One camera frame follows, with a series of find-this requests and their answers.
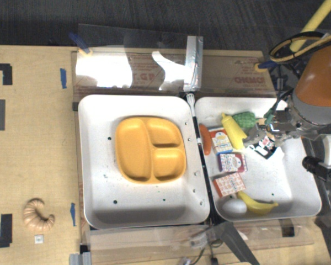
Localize yellow banana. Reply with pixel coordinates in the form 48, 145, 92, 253
237, 190, 280, 215

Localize white and orange carton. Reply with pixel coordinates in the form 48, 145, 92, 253
208, 127, 234, 156

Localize orange patterned carton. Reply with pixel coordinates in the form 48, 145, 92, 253
212, 172, 247, 198

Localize yellow squeeze bottle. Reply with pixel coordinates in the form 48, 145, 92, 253
221, 112, 248, 151

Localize orange sausage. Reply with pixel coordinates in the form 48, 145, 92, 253
199, 123, 212, 156

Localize white plastic tray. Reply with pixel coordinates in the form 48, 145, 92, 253
77, 93, 211, 230
194, 96, 323, 222

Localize white egg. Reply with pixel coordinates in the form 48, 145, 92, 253
221, 198, 248, 218

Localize orange divided plate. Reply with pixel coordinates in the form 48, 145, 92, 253
114, 116, 188, 184

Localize yellow foam tube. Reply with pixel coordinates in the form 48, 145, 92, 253
289, 0, 331, 52

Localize tan croissant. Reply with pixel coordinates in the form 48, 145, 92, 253
22, 198, 56, 232

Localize black and white carton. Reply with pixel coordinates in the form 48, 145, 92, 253
249, 135, 278, 160

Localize green grapes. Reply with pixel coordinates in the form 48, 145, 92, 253
232, 111, 265, 130

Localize black cylinder on white bracket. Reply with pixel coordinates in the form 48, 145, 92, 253
301, 134, 331, 182

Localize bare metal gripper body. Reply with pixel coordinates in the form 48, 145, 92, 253
265, 108, 303, 141

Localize purple carton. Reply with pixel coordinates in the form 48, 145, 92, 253
217, 152, 248, 174

